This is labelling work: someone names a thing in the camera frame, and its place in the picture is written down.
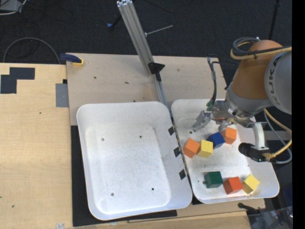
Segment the black bracket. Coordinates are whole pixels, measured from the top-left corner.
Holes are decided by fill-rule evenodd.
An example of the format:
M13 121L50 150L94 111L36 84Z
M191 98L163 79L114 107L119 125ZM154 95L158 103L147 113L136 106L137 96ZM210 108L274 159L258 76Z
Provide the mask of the black bracket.
M165 67L165 64L150 62L148 64L148 67L152 74L156 74L159 73Z
M156 75L158 81L161 81L160 71L165 67L165 64L150 62L148 68L152 74Z

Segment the colored block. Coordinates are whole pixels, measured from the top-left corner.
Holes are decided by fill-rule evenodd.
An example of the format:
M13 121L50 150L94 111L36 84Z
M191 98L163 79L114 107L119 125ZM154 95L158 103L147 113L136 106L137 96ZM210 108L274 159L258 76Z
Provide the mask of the colored block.
M221 135L223 136L225 143L232 144L236 140L237 130L227 126L226 129L221 132Z
M230 177L224 181L224 189L226 194L235 193L242 190L243 185L239 177Z
M206 140L213 143L213 148L218 148L221 144L225 142L220 132L216 132L210 135Z
M250 174L242 182L243 190L246 194L249 194L256 189L258 184L259 184L259 181L252 174Z
M220 171L212 171L204 176L205 184L207 188L220 187L223 184L223 178Z
M200 147L200 143L194 141L193 139L189 138L183 147L183 153L192 158L195 154L197 154L197 151Z
M200 141L200 148L197 155L208 158L213 153L213 143L206 140Z

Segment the wooden table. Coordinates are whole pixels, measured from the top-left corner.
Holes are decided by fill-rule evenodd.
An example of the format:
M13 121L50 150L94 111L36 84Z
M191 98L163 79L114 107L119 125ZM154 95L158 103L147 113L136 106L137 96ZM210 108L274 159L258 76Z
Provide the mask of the wooden table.
M0 94L2 228L55 229L56 225L58 228L62 225L65 229L74 228L70 127L75 124L77 107L88 101L154 101L157 98L155 89L151 88L153 82L145 79L137 55L74 55L84 59L82 68L75 68L69 62L67 65L0 64L0 75L9 75L11 67L35 68L34 80L17 80L16 94ZM175 99L212 96L213 82L205 58L155 56L154 60L166 65L161 76L169 106ZM120 74L113 74L109 68ZM220 67L215 67L215 70L218 97L224 98L226 84L223 74ZM67 78L70 107L57 107L56 84ZM142 81L146 83L141 90L133 91L135 86L139 89ZM114 96L113 93L117 92L113 91L114 85L123 86L125 92ZM263 199L245 202L253 208L265 207ZM251 228L246 211L238 208L237 204L238 201L189 205L177 210L174 218L120 221L77 228L113 228L113 224L124 229Z

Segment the yellow block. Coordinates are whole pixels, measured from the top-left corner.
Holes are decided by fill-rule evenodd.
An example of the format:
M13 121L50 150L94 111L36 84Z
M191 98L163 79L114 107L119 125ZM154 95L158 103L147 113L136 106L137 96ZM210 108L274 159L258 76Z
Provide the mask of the yellow block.
M201 140L197 155L208 158L213 153L213 142Z
M252 174L250 174L242 182L243 190L246 194L249 194L256 189L258 184L259 184L259 181Z

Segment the blue block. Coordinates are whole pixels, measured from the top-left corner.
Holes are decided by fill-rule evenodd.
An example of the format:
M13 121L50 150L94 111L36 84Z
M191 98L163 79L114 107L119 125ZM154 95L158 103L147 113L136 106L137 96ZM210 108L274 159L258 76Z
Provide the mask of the blue block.
M213 149L220 147L220 145L225 142L220 132L216 132L210 135L206 140L213 142Z

